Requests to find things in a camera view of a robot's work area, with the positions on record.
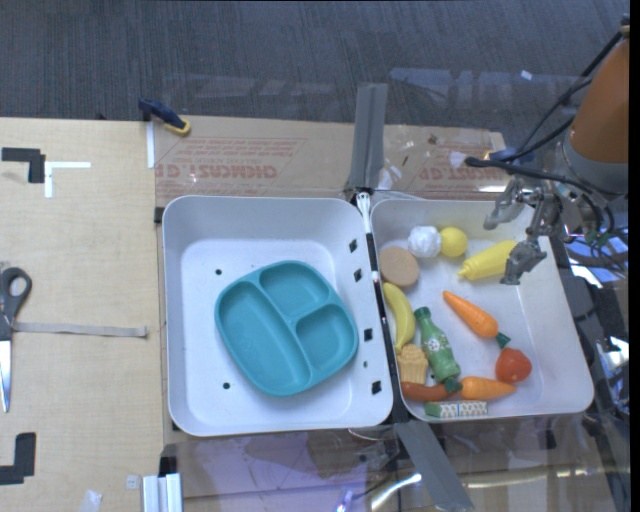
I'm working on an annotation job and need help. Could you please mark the dark orange sausage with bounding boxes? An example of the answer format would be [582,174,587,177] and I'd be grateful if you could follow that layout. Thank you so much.
[399,380,451,404]

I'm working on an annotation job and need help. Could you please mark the grey handled scissors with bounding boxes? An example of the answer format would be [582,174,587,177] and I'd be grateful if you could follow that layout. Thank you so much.
[0,266,33,414]

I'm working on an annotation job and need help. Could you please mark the tan round biscuit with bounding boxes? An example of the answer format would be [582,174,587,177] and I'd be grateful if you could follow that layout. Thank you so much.
[378,245,421,289]

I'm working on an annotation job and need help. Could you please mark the brown cardboard board red print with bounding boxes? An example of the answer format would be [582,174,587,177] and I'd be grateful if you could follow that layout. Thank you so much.
[153,115,601,499]

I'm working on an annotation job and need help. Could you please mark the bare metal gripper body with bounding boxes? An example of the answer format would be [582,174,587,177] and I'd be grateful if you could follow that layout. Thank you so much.
[519,177,607,242]

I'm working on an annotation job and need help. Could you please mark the yellow banana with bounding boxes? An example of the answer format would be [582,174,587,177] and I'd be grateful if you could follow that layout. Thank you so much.
[382,282,417,351]

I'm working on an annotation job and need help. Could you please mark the orange toy tomato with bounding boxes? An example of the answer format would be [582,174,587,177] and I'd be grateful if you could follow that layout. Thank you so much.
[494,347,533,385]

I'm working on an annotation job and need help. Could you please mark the orange carrot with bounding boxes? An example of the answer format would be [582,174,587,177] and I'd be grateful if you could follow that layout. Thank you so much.
[442,290,512,350]
[444,375,517,402]

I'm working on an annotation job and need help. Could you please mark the yellow toy lemon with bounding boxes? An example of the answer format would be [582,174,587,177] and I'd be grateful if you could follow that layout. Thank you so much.
[439,226,469,259]

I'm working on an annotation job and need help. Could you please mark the white toy cauliflower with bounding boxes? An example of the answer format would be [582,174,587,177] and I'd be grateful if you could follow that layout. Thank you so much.
[406,225,443,259]

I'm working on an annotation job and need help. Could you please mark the green and white carton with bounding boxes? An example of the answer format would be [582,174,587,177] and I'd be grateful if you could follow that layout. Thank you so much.
[424,400,489,419]

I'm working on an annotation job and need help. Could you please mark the yellow mustard bottle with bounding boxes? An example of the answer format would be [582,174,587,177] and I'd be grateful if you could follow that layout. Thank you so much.
[457,239,519,282]

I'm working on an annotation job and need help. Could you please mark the white plastic tray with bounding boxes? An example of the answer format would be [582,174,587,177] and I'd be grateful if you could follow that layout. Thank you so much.
[369,198,595,424]
[161,194,395,438]

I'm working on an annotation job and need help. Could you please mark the yellow toy cupcake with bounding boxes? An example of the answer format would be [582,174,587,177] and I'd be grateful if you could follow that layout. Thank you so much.
[396,343,430,386]

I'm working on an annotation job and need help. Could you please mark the green toy bottle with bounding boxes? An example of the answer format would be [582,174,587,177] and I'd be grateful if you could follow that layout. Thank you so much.
[413,306,462,384]

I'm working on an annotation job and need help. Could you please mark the teal divided plate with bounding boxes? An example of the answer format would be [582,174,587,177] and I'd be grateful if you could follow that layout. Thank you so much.
[213,259,360,399]

